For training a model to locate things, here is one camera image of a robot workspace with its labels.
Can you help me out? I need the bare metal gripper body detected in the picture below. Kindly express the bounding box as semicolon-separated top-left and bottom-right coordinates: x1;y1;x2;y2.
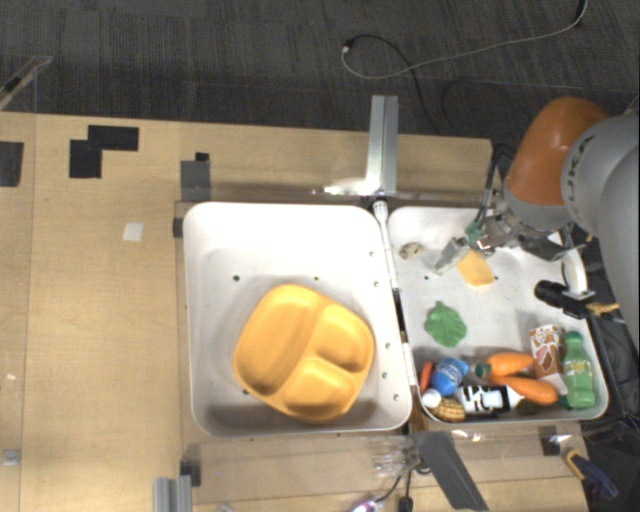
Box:
473;213;521;256

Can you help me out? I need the yellow cheese slice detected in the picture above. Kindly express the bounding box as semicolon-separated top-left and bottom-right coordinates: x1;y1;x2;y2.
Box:
455;249;497;288

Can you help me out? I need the green lettuce leaf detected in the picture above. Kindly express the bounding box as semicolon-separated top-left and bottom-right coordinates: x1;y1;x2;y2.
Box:
424;300;469;349

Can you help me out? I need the white plastic tray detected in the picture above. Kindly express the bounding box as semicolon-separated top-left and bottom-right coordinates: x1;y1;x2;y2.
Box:
387;205;611;426
181;201;414;438

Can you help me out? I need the blue bottle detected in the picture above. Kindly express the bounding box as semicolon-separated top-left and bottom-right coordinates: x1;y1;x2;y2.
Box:
430;356;470;397

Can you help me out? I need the orange carrot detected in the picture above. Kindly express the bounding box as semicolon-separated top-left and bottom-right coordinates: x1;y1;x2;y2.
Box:
474;351;536;379
491;374;559;407

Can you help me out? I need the brown and white carton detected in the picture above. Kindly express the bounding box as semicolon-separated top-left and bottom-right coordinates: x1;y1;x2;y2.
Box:
528;324;567;380

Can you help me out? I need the black and white milk bottle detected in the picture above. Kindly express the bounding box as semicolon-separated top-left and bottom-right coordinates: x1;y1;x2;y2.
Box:
453;383;525;416

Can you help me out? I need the brown waffle biscuit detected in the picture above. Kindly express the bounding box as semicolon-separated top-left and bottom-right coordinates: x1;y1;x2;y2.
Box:
431;396;467;424

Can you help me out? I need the green bottle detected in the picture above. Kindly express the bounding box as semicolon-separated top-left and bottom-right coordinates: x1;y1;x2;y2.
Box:
561;330;598;410

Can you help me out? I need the orange divided plate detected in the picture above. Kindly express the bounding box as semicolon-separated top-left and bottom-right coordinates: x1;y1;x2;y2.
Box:
231;283;377;424

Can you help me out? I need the black cylinder on white bracket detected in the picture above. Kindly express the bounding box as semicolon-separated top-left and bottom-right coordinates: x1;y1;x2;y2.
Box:
533;243;597;320

